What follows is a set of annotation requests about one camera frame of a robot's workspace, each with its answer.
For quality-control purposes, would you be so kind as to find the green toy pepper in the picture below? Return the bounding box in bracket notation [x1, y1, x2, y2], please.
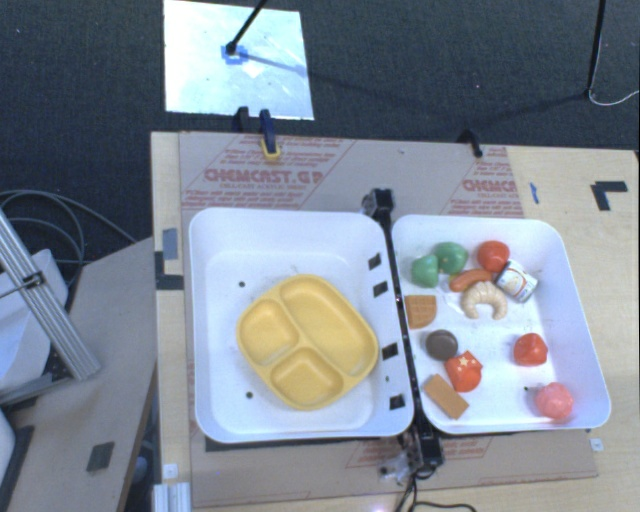
[432, 241, 470, 276]
[410, 254, 441, 289]

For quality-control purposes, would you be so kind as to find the yellow divided plate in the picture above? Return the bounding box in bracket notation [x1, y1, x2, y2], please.
[235, 273, 380, 412]

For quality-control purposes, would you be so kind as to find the beige toy croissant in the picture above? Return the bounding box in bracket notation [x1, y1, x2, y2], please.
[460, 280, 509, 321]

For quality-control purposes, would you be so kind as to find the brown cardboard board red print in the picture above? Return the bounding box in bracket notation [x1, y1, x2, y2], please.
[177, 131, 600, 510]

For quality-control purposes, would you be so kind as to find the small white can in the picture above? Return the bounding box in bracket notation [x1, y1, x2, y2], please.
[494, 259, 539, 304]

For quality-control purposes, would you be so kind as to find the orange toy biscuit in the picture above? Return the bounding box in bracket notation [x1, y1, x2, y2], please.
[423, 373, 471, 421]

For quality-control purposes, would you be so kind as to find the brown toy cookie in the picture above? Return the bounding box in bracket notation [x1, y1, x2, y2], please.
[425, 328, 460, 362]

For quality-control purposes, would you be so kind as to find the orange toy sausage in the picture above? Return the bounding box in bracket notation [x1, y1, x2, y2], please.
[448, 268, 494, 293]

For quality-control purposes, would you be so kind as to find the pink toy peach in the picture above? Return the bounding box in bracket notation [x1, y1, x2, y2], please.
[533, 381, 575, 421]

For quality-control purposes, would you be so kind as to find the white plastic tray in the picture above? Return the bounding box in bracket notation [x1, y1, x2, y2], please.
[390, 214, 613, 435]
[188, 206, 416, 445]

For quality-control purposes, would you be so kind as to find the red toy tomato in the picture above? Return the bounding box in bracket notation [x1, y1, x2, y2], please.
[476, 240, 511, 274]

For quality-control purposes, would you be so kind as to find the black block with wires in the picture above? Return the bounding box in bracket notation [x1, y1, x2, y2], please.
[361, 187, 396, 218]
[397, 430, 446, 476]

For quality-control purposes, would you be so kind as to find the orange toy waffle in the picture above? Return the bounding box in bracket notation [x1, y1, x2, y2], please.
[404, 294, 438, 330]

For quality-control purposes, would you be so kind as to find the thin black rod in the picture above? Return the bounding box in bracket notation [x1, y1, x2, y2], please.
[380, 212, 426, 441]

